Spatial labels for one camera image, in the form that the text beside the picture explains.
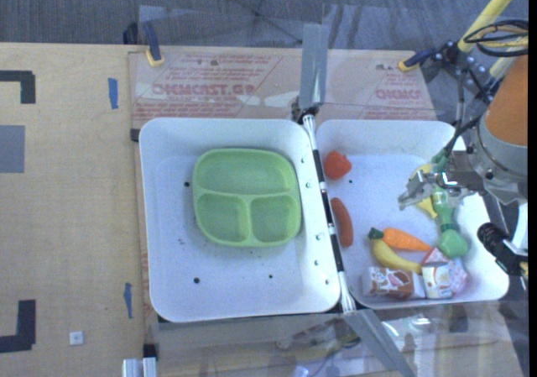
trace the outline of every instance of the white tray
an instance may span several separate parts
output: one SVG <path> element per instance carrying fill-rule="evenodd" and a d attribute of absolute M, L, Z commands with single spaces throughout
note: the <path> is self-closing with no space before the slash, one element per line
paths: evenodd
<path fill-rule="evenodd" d="M 156 118 L 143 126 L 139 147 L 149 294 L 161 317 L 195 322 L 325 312 L 337 304 L 341 287 L 315 161 L 301 126 L 289 120 Z M 272 150 L 293 164 L 303 217 L 286 245 L 222 246 L 197 227 L 194 164 L 207 150 L 223 147 Z"/>
<path fill-rule="evenodd" d="M 339 197 L 349 211 L 354 227 L 354 244 L 341 250 L 347 284 L 354 298 L 373 309 L 470 301 L 491 301 L 504 296 L 509 278 L 477 238 L 478 228 L 489 222 L 479 195 L 467 196 L 456 211 L 456 222 L 469 241 L 462 261 L 468 273 L 466 289 L 449 300 L 410 300 L 364 296 L 361 274 L 377 262 L 370 252 L 367 235 L 371 227 L 403 229 L 429 244 L 437 238 L 435 222 L 418 207 L 399 210 L 397 197 L 405 191 L 412 173 L 446 145 L 453 127 L 436 121 L 328 120 L 316 131 L 317 145 L 324 157 L 337 150 L 352 162 L 352 170 L 337 181 L 327 179 L 330 198 Z M 455 149 L 464 149 L 459 140 Z M 425 254 L 401 253 L 420 261 Z"/>

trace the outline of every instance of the blue mark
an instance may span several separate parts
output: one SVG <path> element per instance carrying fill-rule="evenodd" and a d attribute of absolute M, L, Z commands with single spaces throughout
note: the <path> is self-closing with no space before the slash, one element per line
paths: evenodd
<path fill-rule="evenodd" d="M 119 108 L 117 106 L 117 80 L 115 78 L 108 79 L 108 96 L 110 97 L 112 110 Z"/>
<path fill-rule="evenodd" d="M 125 283 L 125 290 L 123 291 L 123 298 L 127 305 L 128 318 L 133 318 L 133 294 L 131 293 L 131 284 Z"/>

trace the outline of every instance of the yellow banana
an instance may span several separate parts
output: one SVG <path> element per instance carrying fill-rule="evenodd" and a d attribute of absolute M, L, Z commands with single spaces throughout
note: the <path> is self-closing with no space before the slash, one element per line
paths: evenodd
<path fill-rule="evenodd" d="M 373 230 L 369 233 L 369 240 L 371 241 L 373 256 L 380 264 L 392 270 L 414 271 L 416 274 L 421 275 L 420 264 L 396 254 L 381 238 L 376 238 Z"/>

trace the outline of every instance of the green divided tray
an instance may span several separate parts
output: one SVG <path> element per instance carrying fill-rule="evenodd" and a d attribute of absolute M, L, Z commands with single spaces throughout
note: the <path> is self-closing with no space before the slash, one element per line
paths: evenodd
<path fill-rule="evenodd" d="M 200 230 L 240 247 L 287 243 L 300 229 L 300 192 L 292 164 L 261 149 L 214 149 L 196 161 L 192 179 Z"/>

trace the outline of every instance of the brown toy sausage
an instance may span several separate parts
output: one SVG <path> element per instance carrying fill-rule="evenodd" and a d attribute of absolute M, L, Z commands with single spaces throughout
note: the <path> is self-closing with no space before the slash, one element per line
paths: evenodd
<path fill-rule="evenodd" d="M 339 242 L 342 247 L 349 247 L 352 245 L 352 240 L 354 239 L 354 230 L 352 228 L 352 220 L 349 211 L 339 198 L 330 199 L 330 204 L 337 221 Z"/>

